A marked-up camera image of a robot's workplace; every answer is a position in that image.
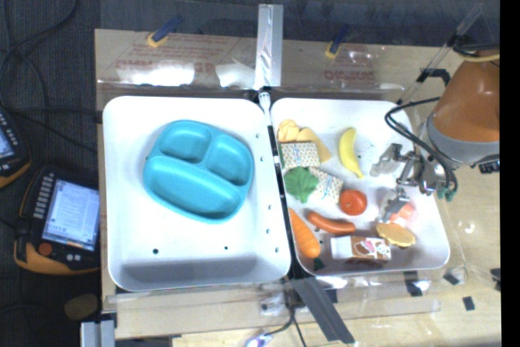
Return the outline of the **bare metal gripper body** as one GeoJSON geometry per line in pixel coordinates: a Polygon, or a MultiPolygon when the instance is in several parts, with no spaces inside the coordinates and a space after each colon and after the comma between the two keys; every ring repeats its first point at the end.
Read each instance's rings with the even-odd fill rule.
{"type": "Polygon", "coordinates": [[[415,187],[426,195],[445,194],[447,174],[435,159],[430,161],[428,157],[414,150],[399,155],[397,161],[402,163],[401,174],[396,179],[398,187],[403,189],[415,187]]]}

